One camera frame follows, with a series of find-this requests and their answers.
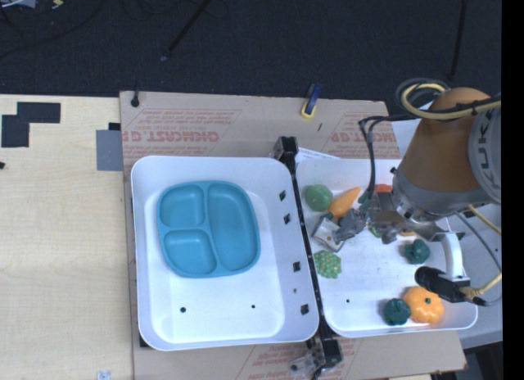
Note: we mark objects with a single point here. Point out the green grapes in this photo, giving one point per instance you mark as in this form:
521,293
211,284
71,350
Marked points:
327,264

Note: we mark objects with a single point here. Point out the white plastic tray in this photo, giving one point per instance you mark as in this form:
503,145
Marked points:
368,280
221,313

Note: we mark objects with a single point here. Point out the orange carrot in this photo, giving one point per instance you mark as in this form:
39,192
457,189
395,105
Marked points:
343,204

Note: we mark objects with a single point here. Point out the dark green toy pepper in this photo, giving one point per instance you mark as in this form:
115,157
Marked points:
396,312
417,251

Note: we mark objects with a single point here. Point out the blue divided plate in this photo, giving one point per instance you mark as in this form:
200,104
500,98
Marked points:
229,223

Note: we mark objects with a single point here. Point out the brown cardboard board red print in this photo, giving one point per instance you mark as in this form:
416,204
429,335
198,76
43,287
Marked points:
245,128

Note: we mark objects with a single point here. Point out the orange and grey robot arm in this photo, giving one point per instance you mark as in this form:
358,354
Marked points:
438,153

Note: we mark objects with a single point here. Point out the light green round toy vegetable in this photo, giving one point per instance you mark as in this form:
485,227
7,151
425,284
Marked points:
317,198

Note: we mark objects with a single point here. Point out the black cylinder on white bracket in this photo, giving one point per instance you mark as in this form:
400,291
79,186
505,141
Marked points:
438,282

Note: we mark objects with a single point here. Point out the yellow toy pumpkin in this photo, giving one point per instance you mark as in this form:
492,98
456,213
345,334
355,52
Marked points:
423,306

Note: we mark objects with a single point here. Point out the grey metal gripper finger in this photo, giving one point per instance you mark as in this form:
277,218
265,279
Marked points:
389,236
351,224

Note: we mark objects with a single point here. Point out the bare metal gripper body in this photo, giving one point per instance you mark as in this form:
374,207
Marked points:
389,216

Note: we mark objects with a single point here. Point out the small orange toy food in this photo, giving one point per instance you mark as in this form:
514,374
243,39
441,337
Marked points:
383,188

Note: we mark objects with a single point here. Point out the small white carton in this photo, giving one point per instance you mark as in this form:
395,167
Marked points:
323,236

